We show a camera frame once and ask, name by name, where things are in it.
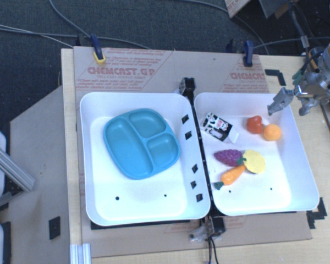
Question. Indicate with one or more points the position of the purple toy grapes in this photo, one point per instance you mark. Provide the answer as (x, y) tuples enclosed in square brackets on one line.
[(228, 157)]

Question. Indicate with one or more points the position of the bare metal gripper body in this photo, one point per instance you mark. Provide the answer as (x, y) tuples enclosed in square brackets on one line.
[(317, 85)]

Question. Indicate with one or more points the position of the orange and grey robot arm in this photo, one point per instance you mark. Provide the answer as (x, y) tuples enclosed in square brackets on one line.
[(327, 59)]

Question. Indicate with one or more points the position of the blue divided plate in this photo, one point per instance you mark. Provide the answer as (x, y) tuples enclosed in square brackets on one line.
[(137, 147)]

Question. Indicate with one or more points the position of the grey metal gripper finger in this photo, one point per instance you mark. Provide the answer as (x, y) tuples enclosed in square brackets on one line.
[(307, 106), (281, 100)]

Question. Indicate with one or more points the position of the orange toy orange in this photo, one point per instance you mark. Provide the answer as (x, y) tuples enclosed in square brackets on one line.
[(272, 132)]

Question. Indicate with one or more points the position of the white plastic tray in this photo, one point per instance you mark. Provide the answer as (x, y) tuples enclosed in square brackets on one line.
[(253, 197), (143, 202)]

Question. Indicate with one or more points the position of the red toy pepper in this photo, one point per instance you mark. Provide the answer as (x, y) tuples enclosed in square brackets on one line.
[(254, 125)]

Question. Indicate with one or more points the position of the brown cardboard board red print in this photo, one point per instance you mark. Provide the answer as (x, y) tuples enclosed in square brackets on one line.
[(165, 65)]

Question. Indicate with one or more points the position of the orange toy carrot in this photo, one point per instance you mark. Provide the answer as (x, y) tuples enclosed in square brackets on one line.
[(232, 175)]

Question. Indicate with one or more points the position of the black and white milk carton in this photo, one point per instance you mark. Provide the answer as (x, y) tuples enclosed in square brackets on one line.
[(217, 126)]

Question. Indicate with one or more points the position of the yellow toy lemon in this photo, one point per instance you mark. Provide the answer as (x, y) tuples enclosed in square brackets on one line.
[(254, 161)]

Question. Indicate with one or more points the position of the thin black rod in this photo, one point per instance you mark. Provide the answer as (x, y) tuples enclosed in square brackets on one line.
[(203, 153)]

